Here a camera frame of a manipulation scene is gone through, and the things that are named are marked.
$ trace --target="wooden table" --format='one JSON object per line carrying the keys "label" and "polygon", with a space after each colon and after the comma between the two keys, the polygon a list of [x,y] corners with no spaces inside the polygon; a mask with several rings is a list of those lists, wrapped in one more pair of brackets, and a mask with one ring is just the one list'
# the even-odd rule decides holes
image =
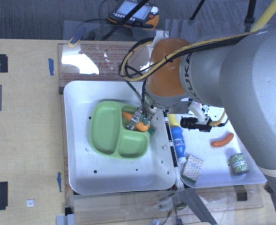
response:
{"label": "wooden table", "polygon": [[[8,183],[8,203],[5,210],[0,210],[0,225],[54,225],[56,216],[64,214],[67,200],[59,94],[61,42],[0,39],[0,54],[8,57],[8,72],[0,72],[0,182]],[[49,69],[52,60],[53,74]],[[258,189],[261,207],[231,211],[224,207],[218,208],[219,212],[212,207],[213,217],[220,224],[276,225],[270,195],[263,185],[258,185]],[[184,224],[200,224],[193,214],[183,213],[182,219]],[[110,224],[149,224],[149,221]]]}

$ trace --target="blue bottle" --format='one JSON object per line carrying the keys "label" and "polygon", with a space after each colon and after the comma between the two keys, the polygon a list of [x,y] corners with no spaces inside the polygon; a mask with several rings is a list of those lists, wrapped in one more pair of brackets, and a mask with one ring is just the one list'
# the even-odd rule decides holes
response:
{"label": "blue bottle", "polygon": [[185,157],[186,143],[183,137],[183,130],[181,129],[181,127],[172,127],[171,135],[172,135],[175,151],[178,155],[178,162],[185,163],[186,162],[186,157]]}

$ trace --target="divided green tray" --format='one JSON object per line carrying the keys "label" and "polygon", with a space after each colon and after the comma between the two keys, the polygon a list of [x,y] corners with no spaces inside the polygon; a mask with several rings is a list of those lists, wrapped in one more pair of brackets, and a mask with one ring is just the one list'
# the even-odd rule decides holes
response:
{"label": "divided green tray", "polygon": [[99,154],[137,159],[148,149],[150,134],[148,131],[126,129],[129,123],[122,111],[133,114],[137,107],[116,101],[98,103],[92,114],[90,126],[90,145]]}

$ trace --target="green tin can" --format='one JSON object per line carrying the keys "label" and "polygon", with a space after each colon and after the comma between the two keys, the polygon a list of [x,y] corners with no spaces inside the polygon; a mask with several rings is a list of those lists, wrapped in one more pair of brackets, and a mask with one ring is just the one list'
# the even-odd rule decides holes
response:
{"label": "green tin can", "polygon": [[234,174],[241,175],[249,172],[247,162],[243,153],[237,153],[230,157],[230,164]]}

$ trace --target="speckled sponge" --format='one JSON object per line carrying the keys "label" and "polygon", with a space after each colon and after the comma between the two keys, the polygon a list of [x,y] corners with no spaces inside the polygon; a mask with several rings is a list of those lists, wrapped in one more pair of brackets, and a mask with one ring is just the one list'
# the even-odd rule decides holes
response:
{"label": "speckled sponge", "polygon": [[185,178],[193,183],[197,182],[202,163],[203,161],[201,159],[190,154],[187,157],[187,161],[181,172],[182,178]]}

